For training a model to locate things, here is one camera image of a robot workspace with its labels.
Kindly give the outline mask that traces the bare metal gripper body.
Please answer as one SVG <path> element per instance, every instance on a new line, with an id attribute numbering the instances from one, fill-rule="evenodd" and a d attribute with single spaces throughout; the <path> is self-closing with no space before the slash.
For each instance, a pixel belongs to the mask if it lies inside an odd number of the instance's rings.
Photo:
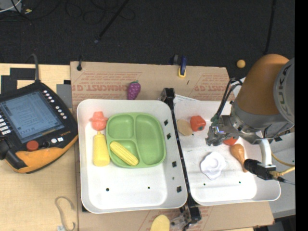
<path id="1" fill-rule="evenodd" d="M 231 117 L 229 115 L 221 115 L 219 118 L 216 118 L 211 127 L 214 129 L 216 135 L 225 134 L 226 139 L 238 139 L 239 131 L 231 123 Z"/>

